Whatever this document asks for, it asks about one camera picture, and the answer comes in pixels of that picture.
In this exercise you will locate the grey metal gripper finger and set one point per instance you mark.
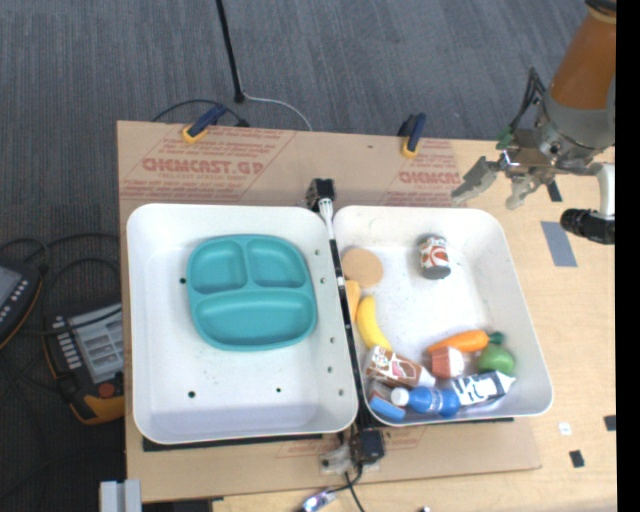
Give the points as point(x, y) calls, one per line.
point(520, 192)
point(472, 182)

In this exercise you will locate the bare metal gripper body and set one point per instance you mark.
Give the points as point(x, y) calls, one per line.
point(535, 152)

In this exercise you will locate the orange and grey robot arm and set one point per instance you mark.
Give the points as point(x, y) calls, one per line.
point(585, 65)

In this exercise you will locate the red and white small can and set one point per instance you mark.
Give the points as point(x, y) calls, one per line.
point(434, 256)

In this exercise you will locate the brown cardboard board red print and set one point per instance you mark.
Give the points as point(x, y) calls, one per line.
point(350, 165)

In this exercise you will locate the white plastic tray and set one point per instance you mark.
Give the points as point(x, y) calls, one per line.
point(235, 400)
point(450, 305)

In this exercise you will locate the tan round biscuit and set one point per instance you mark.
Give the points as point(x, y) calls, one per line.
point(362, 266)

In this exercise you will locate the black and white thin rod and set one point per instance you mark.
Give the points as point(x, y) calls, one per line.
point(336, 260)

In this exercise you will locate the orange carrot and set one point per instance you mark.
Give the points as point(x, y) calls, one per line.
point(462, 341)

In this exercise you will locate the orange bread piece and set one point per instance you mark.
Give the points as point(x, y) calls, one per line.
point(352, 297)

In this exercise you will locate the green apple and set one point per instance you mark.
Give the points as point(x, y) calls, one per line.
point(496, 359)

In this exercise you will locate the yellow banana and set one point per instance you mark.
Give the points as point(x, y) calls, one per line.
point(370, 320)

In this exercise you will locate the orange and white cupcake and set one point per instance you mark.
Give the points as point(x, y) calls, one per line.
point(446, 362)

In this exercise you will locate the blue and white milk carton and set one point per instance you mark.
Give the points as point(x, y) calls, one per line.
point(482, 387)

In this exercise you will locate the blue and white bottle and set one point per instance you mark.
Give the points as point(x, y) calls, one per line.
point(430, 400)

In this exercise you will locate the light blue block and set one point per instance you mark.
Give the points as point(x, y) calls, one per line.
point(386, 407)

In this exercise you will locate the teal divided plate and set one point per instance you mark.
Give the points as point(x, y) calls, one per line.
point(250, 290)

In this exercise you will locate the black cylinder on white bracket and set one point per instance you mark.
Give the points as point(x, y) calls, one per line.
point(592, 215)

